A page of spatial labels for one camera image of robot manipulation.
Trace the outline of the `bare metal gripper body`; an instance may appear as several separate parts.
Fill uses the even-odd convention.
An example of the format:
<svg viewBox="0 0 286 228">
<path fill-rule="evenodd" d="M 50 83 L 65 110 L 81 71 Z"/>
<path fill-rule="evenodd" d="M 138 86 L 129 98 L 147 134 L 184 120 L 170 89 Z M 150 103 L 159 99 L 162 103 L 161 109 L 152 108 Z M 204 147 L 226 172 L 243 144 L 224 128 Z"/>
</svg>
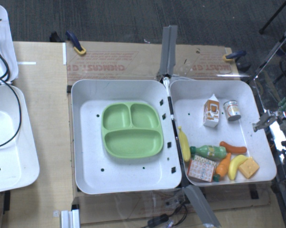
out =
<svg viewBox="0 0 286 228">
<path fill-rule="evenodd" d="M 273 114 L 279 124 L 280 130 L 286 130 L 286 111 L 274 111 Z"/>
</svg>

